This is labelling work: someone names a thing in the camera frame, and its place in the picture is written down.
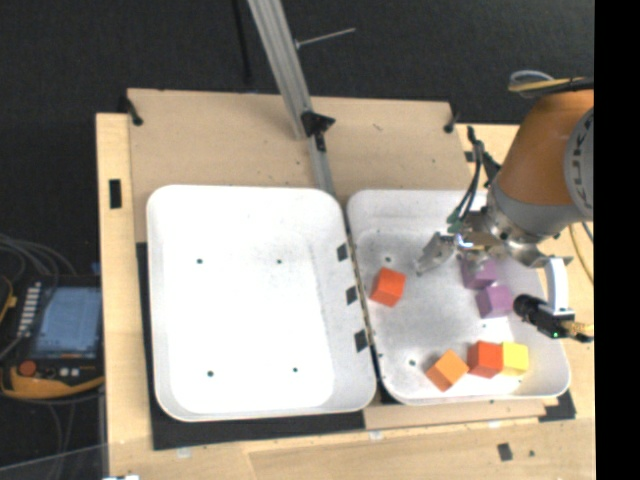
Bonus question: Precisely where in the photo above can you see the white plastic tray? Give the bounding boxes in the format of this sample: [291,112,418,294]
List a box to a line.
[345,188,573,407]
[145,183,378,423]

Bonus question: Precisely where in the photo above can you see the yellow cube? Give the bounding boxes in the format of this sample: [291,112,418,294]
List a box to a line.
[501,341,531,377]

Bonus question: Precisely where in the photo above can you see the red cube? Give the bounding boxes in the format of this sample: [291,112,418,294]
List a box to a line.
[466,340,505,380]

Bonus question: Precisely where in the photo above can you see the thin black and white rod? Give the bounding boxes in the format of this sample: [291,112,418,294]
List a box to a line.
[343,212,384,369]

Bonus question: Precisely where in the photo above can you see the brown flat board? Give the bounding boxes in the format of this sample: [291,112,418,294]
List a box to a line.
[126,87,549,432]

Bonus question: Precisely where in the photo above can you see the orange cube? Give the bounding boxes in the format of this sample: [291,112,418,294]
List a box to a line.
[425,349,471,393]

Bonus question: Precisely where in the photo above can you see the black cylinder on white bracket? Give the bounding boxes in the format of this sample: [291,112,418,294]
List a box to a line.
[513,255,577,340]

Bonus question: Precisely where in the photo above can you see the purple cube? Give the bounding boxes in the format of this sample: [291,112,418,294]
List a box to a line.
[474,283,515,320]
[459,255,499,291]

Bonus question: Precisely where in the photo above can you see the red-orange cube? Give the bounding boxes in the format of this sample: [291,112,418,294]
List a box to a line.
[368,266,408,309]

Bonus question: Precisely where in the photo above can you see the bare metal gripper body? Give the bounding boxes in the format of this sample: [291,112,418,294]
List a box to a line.
[452,206,554,269]

